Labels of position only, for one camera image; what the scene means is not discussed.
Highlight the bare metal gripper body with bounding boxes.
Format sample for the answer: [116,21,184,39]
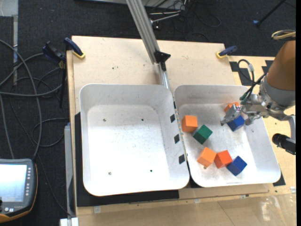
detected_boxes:
[240,93,287,119]

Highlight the orange cube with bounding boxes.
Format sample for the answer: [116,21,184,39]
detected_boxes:
[197,146,217,168]
[181,115,198,133]
[223,102,240,114]

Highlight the blue cube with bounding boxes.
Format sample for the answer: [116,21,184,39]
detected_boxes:
[227,115,246,132]
[226,155,248,177]

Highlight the white plastic tray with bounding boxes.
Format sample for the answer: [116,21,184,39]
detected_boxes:
[174,84,282,188]
[79,83,190,197]

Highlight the green cube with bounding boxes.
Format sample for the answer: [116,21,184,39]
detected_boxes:
[192,124,214,145]

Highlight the red-orange cube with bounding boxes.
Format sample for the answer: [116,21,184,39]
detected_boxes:
[214,150,233,170]

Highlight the pale wood board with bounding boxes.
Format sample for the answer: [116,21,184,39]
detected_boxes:
[66,35,270,217]

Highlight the black cylinder on white bracket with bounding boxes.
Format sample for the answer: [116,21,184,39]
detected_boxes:
[272,113,296,155]

